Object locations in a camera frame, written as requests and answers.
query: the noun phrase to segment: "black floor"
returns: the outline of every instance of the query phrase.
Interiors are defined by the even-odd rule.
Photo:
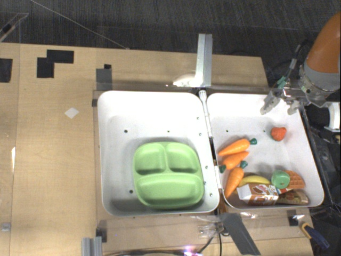
[[[195,53],[198,34],[210,33],[215,54],[262,57],[271,85],[297,44],[313,41],[341,7],[341,0],[33,1],[0,0],[0,27],[16,13],[29,14],[6,42]],[[341,216],[328,211],[315,217],[315,227],[332,244],[322,255],[339,255]]]

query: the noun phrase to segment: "green plate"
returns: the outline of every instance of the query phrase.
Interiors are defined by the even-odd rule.
[[[137,197],[154,209],[182,209],[198,203],[204,180],[197,153],[178,142],[147,143],[135,152]]]

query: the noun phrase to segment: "wooden tabletop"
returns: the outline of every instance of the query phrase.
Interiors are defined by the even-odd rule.
[[[74,51],[74,62],[55,63],[54,78],[37,78],[37,58],[46,58],[47,49]],[[0,255],[80,255],[82,238],[93,238],[98,225],[92,108],[96,69],[111,65],[114,82],[171,84],[194,73],[196,54],[0,43],[0,58],[13,59],[10,83],[0,83],[0,113],[6,119],[0,124],[0,222],[12,225],[11,231],[0,232]],[[214,84],[267,86],[257,57],[214,55],[212,73]],[[65,115],[70,108],[78,111],[74,118]],[[14,146],[13,180],[9,152]],[[310,221],[308,212],[302,213]],[[263,227],[263,237],[257,237],[261,231],[255,223],[247,227],[262,255],[312,255],[298,227],[280,221]],[[129,227],[122,230],[122,246],[129,248]],[[275,230],[295,238],[284,233],[271,238]],[[153,243],[152,231],[143,228],[141,240]],[[239,255],[231,238],[225,238],[224,252]],[[198,244],[206,241],[196,239]],[[205,255],[218,255],[216,243]],[[110,244],[103,247],[109,251]]]

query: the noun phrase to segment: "toy carrot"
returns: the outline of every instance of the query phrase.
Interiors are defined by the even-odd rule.
[[[241,162],[240,167],[236,167],[230,172],[228,181],[226,182],[225,191],[224,191],[225,198],[229,198],[230,195],[233,193],[233,191],[238,187],[240,181],[244,177],[243,169],[246,166],[247,166],[247,162],[243,161]]]
[[[274,127],[271,129],[271,136],[276,141],[281,141],[287,133],[285,127]]]
[[[256,139],[251,139],[250,141],[247,139],[239,139],[235,141],[234,143],[228,145],[224,149],[222,149],[218,155],[224,156],[224,155],[232,155],[236,153],[240,153],[241,151],[245,151],[247,148],[249,148],[250,144],[257,144]]]
[[[227,156],[222,164],[226,166],[226,169],[231,170],[236,167],[245,157],[247,157],[249,152],[242,151],[240,153],[232,154]]]

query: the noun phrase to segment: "chocolate milk carton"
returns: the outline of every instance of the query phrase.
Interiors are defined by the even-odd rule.
[[[276,187],[270,184],[250,183],[237,188],[237,192],[248,205],[274,205],[278,199]]]

